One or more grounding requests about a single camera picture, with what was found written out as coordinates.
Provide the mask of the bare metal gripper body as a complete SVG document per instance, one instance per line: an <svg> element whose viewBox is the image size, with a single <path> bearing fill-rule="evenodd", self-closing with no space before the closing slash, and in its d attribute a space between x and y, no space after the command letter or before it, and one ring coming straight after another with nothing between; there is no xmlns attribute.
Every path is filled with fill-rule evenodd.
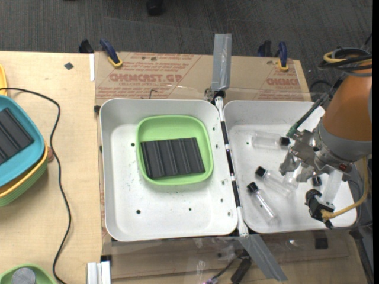
<svg viewBox="0 0 379 284"><path fill-rule="evenodd" d="M330 174L338 170L344 174L350 174L353 162L339 157L322 140L319 130L315 128L312 132L308 130L297 131L293 135L294 144L288 149L298 157L298 167L304 163L314 167L315 174Z"/></svg>

